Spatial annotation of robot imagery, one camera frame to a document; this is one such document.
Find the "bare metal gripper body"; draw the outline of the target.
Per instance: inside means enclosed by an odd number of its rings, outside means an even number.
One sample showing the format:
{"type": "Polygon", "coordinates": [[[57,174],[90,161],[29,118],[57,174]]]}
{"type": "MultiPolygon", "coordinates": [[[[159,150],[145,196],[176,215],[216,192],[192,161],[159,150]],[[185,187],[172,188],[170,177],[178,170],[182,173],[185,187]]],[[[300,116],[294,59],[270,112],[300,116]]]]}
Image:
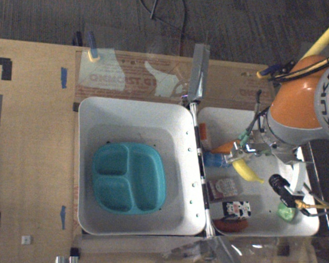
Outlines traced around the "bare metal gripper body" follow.
{"type": "Polygon", "coordinates": [[[293,164],[298,161],[297,146],[287,144],[270,130],[264,130],[263,132],[259,130],[252,131],[250,147],[256,153],[275,156],[285,164],[293,164]]]}

